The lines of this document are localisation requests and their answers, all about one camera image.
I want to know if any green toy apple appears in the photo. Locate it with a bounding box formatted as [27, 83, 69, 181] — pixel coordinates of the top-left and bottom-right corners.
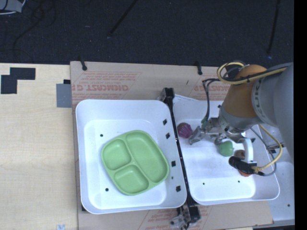
[218, 140, 235, 157]

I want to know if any white printed paper sheet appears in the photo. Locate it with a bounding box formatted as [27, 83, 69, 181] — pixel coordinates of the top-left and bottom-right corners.
[173, 94, 202, 103]

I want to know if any purple toy cupcake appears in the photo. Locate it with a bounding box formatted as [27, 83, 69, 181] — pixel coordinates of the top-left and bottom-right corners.
[177, 122, 193, 139]

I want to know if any brown toy doughnut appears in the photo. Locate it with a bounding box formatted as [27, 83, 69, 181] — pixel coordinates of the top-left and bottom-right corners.
[234, 149, 246, 161]

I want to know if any white plastic tray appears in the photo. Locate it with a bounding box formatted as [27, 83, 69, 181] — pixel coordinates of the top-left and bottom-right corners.
[172, 94, 281, 206]
[75, 99, 188, 215]

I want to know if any black cylinder on white bracket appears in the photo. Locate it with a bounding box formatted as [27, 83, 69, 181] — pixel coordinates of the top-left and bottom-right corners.
[228, 138, 258, 176]

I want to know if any green divided plate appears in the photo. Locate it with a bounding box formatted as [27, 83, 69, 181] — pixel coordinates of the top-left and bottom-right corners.
[100, 129, 170, 196]

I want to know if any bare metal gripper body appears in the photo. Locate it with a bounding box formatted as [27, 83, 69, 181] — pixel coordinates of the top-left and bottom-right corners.
[202, 117, 247, 144]

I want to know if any brown cardboard board red print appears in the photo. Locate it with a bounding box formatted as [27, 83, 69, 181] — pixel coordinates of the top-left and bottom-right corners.
[70, 61, 274, 230]

